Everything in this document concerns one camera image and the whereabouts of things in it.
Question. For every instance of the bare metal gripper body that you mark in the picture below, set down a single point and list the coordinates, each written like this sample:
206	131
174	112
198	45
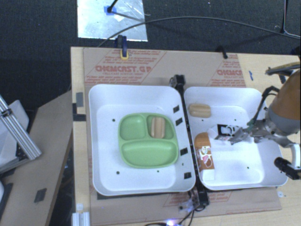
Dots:
263	131

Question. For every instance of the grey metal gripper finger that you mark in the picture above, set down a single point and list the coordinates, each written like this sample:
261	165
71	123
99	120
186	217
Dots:
236	139
242	132

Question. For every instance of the white carton with black print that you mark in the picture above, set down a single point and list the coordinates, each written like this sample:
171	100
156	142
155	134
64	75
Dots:
222	131

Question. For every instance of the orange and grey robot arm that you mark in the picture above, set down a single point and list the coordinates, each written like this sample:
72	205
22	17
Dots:
285	95

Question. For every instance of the white plastic tray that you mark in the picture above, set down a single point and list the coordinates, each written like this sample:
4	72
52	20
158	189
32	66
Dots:
141	98
237	163

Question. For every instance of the brown and white carton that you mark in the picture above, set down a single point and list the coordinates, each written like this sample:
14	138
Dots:
204	149

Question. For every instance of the thin black rod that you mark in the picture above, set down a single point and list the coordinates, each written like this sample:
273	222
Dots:
191	138

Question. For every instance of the tan toy bread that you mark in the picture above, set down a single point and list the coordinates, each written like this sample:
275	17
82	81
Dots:
200	110
157	126

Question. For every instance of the brown cardboard board red print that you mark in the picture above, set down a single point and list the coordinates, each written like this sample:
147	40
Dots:
188	65

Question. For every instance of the green divided plate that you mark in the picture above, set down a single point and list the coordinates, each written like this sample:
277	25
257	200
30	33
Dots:
148	153

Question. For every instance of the black cylinder on white bracket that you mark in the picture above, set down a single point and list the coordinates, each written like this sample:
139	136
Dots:
285	165

